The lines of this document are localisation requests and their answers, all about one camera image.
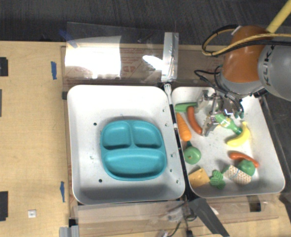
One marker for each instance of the green toy vegetable stalk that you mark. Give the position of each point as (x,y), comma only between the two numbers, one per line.
(183,106)

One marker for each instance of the orange carrot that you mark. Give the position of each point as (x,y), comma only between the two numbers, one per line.
(184,130)

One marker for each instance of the yellow cheese wedge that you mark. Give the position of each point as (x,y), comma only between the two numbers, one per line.
(199,179)

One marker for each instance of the orange toy sausage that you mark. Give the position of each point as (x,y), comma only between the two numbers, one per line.
(239,155)
(192,121)

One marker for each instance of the small white square block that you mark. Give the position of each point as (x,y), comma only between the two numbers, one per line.
(31,213)

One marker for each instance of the green toy pepper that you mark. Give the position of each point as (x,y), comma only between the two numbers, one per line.
(192,155)
(246,168)

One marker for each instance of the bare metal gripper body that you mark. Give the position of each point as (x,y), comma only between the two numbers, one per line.
(221,105)

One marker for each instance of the beige patterned biscuit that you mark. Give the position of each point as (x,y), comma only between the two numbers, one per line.
(236,175)

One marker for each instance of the blue divided plate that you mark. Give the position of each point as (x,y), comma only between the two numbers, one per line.
(133,159)

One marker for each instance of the yellow banana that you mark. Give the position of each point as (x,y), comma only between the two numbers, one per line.
(241,138)

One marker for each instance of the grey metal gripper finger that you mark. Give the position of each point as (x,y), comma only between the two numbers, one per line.
(209,125)

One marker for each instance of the white plastic tray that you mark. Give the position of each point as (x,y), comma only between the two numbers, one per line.
(217,149)
(86,132)

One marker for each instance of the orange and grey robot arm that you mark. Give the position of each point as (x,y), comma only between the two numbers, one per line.
(244,58)

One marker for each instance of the green toy leaf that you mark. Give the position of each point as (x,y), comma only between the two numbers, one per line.
(217,179)

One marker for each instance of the green bottle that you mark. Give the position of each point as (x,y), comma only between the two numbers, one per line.
(230,125)

